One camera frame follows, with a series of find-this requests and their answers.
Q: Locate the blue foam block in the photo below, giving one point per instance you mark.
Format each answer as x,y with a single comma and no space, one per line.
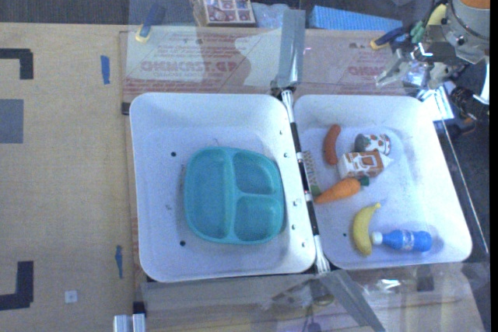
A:
350,18

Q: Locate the white and brown carton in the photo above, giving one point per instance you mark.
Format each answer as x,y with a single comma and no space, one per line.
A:
360,165

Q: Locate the striped flat packet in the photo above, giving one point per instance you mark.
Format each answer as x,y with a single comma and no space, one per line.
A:
311,171

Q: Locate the small white printed can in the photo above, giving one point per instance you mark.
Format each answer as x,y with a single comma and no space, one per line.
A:
376,144

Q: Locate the yellow banana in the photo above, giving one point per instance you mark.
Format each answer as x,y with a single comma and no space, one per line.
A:
362,229

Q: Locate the orange-brown toy sausage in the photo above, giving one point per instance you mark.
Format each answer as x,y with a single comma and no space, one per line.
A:
331,145

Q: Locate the brown cardboard board red print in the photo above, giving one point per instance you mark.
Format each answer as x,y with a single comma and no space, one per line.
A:
218,66

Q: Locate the black cylinder on white bracket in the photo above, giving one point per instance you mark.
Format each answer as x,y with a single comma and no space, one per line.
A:
467,99

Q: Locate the white plastic tray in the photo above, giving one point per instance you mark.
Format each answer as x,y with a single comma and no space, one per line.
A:
424,175
163,167

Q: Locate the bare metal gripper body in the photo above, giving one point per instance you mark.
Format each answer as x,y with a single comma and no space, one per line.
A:
455,48

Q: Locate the wooden box with picture tiles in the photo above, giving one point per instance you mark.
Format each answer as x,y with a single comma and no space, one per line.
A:
226,5

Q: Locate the blue bottle white cap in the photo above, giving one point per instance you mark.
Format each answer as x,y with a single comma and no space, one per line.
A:
408,240

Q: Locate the orange toy carrot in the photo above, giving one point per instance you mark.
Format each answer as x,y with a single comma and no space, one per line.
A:
338,190

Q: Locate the teal divided plate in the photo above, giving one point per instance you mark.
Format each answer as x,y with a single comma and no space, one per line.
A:
210,194

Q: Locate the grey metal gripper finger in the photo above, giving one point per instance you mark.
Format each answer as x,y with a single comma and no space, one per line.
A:
393,70
418,75

